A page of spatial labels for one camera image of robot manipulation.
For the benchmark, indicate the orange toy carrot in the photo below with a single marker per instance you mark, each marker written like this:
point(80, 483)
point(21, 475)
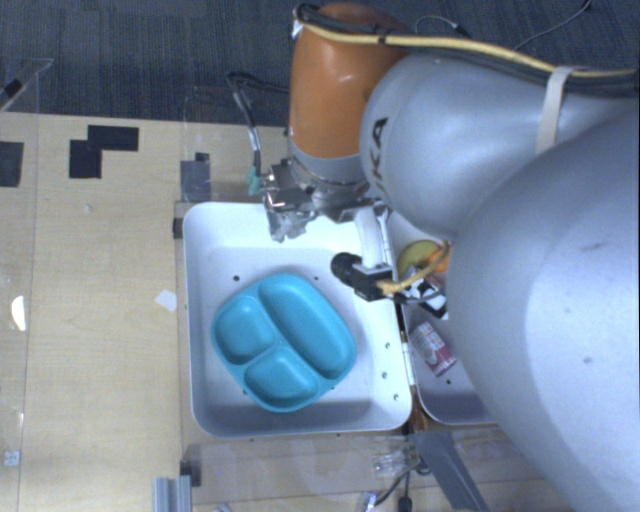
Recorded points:
point(442, 260)

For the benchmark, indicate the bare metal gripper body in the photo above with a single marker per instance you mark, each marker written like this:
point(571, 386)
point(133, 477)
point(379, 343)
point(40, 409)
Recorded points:
point(300, 192)

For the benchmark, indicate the black cylinder on white bracket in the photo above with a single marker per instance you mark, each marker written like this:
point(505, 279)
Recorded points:
point(367, 282)

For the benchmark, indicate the white and black carton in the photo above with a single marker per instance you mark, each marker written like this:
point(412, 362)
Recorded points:
point(434, 299)

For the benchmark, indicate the white plastic tray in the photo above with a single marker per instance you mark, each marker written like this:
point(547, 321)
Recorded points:
point(235, 235)
point(445, 400)

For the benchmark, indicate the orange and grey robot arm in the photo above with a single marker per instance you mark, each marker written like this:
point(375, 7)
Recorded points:
point(500, 200)

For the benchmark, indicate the pale wood board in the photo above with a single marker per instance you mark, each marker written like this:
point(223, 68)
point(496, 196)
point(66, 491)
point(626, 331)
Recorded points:
point(100, 300)

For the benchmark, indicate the yellow round toy fruit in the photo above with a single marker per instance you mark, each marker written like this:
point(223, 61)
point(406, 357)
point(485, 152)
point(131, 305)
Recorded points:
point(415, 252)

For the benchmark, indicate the red and white packet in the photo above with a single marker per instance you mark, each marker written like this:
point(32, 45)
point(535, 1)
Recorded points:
point(434, 350)

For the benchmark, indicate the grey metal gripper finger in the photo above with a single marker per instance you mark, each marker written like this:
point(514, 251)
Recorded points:
point(303, 222)
point(280, 227)

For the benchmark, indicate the blue divided plate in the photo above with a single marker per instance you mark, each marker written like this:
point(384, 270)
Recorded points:
point(285, 342)

